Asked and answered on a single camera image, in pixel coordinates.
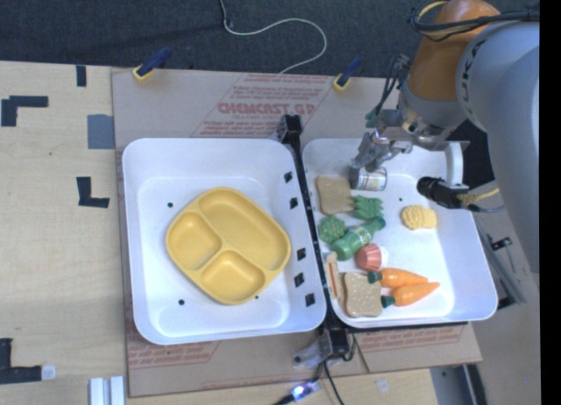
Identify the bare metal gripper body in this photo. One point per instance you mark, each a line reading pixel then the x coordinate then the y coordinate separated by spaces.
pixel 405 129

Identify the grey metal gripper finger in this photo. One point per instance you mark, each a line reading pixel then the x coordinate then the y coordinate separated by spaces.
pixel 361 158
pixel 382 160

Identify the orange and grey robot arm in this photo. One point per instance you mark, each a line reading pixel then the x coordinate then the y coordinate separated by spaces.
pixel 499 101

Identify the small white can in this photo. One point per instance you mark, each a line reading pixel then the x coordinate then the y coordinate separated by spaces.
pixel 372 179

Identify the green toy grapes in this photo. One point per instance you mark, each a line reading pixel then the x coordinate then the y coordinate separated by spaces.
pixel 368 207

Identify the yellow toy corn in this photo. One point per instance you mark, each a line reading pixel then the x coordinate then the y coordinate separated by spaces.
pixel 418 217

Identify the green toy broccoli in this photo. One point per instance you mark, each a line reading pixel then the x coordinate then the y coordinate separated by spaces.
pixel 331 229

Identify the thin black rod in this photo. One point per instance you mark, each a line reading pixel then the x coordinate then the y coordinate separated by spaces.
pixel 310 219

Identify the green toy bottle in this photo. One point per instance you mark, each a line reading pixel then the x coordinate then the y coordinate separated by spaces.
pixel 352 243

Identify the pink toy cupcake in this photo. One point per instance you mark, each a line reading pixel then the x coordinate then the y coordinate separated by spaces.
pixel 370 257

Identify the orange toy carrot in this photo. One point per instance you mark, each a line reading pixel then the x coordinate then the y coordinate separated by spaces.
pixel 412 294
pixel 401 277

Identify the toy sandwich with red filling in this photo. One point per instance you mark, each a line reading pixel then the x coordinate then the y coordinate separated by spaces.
pixel 334 276

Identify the white plastic tray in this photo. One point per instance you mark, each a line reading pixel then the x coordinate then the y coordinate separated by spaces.
pixel 456 258
pixel 149 236

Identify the speckled tan bread slice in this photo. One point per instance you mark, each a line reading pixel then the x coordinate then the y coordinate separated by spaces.
pixel 361 296

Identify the yellow divided plate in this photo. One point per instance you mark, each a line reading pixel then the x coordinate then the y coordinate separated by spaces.
pixel 228 245

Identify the brown cardboard board red print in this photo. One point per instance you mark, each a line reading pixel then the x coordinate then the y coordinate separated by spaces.
pixel 184 105

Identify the black cylinder on white bracket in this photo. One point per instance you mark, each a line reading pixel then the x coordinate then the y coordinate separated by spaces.
pixel 440 193

